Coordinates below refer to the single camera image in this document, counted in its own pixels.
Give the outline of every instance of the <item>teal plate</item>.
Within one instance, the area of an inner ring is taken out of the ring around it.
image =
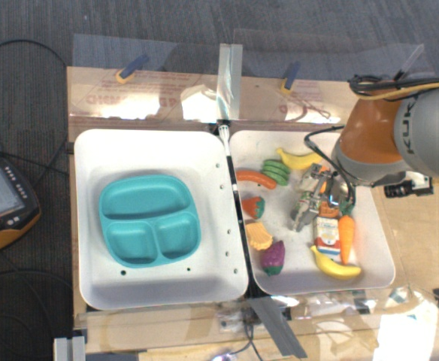
[[[99,217],[113,258],[132,268],[164,265],[191,256],[201,241],[188,187],[170,175],[144,175],[108,184]]]

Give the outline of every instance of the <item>blue clamp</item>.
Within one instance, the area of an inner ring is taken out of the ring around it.
[[[290,63],[285,74],[283,75],[283,82],[281,84],[281,91],[284,93],[291,93],[293,82],[296,79],[296,75],[300,70],[300,62]]]
[[[118,71],[116,73],[116,80],[118,81],[118,83],[124,84],[128,80],[132,79],[132,77],[134,76],[133,75],[134,72],[137,69],[140,69],[144,63],[149,61],[149,59],[150,58],[145,53],[139,56],[138,58],[136,58],[135,60],[133,60],[132,62],[130,62],[124,69]]]

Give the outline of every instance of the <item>white plastic tray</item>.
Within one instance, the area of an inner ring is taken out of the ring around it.
[[[310,153],[311,150],[304,144],[305,135],[305,132],[236,132],[230,140],[235,169],[261,170],[265,159],[280,158],[275,152],[278,147],[298,155]],[[336,133],[323,133],[313,136],[312,140],[330,155],[337,138]],[[283,270],[275,276],[266,275],[259,264],[259,252],[250,248],[253,274],[258,286],[272,295],[389,286],[395,277],[395,266],[371,190],[366,187],[357,187],[356,191],[357,201],[353,211],[356,234],[350,255],[350,262],[360,265],[362,273],[352,280],[340,281],[323,274],[316,267],[314,254],[309,248],[313,244],[312,226],[305,226],[300,232],[295,232],[290,225],[289,214],[299,196],[292,184],[301,178],[301,174],[300,171],[294,171],[290,176],[289,186],[277,186],[274,190],[267,190],[250,182],[238,183],[242,199],[251,196],[262,196],[265,199],[265,213],[260,221],[276,239],[283,239],[286,246]]]
[[[206,132],[93,129],[75,141],[80,292],[94,308],[229,301],[248,276],[225,150]],[[127,268],[107,250],[98,200],[109,183],[143,174],[169,174],[195,201],[201,243],[187,259]]]

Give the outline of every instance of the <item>purple eggplant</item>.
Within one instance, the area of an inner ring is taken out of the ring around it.
[[[274,242],[262,252],[261,267],[267,275],[278,275],[285,263],[285,244],[283,241]]]

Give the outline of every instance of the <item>toy banana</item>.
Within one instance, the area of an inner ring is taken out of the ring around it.
[[[318,163],[322,157],[317,153],[309,153],[307,155],[292,155],[286,153],[283,148],[277,148],[277,153],[280,154],[281,161],[292,170],[305,170],[314,163]]]
[[[318,268],[330,277],[338,280],[349,280],[359,275],[362,270],[358,266],[347,266],[336,263],[323,253],[320,253],[315,245],[310,247],[315,253],[316,265]]]

